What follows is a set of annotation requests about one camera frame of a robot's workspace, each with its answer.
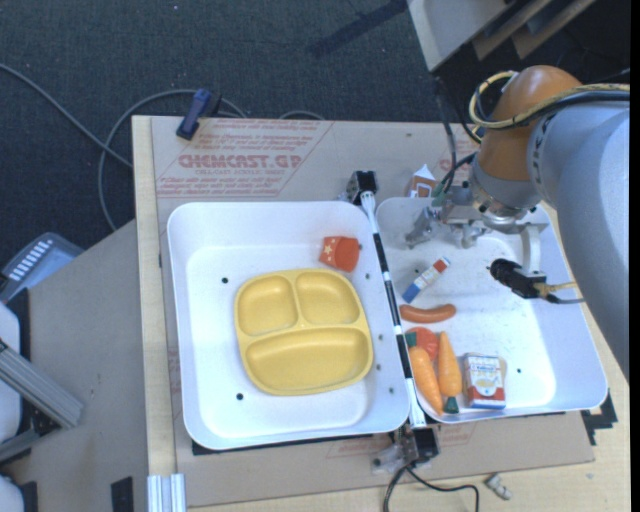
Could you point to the orange carrot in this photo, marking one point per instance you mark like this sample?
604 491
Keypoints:
425 375
449 370

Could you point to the white and orange soup carton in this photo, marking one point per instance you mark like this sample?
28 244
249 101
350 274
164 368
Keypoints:
484 382

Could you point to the thin black and white rod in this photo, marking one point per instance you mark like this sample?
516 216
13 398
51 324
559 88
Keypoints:
385 265

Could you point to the white and orange house-shaped carton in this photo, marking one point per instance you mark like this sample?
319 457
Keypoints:
420 185

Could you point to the yellow divided plate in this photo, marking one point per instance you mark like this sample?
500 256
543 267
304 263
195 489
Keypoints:
300 350

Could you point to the black cylinder on white bracket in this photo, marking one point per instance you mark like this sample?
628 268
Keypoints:
517 282

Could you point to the white blue red carton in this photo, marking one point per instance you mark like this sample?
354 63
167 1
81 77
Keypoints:
425 280

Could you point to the brown cardboard board red print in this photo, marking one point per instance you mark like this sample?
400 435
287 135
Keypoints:
310 150

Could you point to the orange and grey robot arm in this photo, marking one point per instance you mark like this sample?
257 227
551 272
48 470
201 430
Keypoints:
575 165

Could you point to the orange sausage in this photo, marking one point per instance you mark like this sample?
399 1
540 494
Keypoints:
427 313

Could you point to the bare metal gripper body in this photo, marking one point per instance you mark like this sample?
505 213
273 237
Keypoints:
462 210

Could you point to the red carton with yellow star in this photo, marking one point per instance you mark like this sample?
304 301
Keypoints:
342 254

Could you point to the white plastic tray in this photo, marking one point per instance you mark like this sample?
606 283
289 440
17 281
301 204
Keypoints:
540 340
210 350

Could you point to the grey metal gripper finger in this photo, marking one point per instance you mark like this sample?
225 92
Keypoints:
470 234
422 227

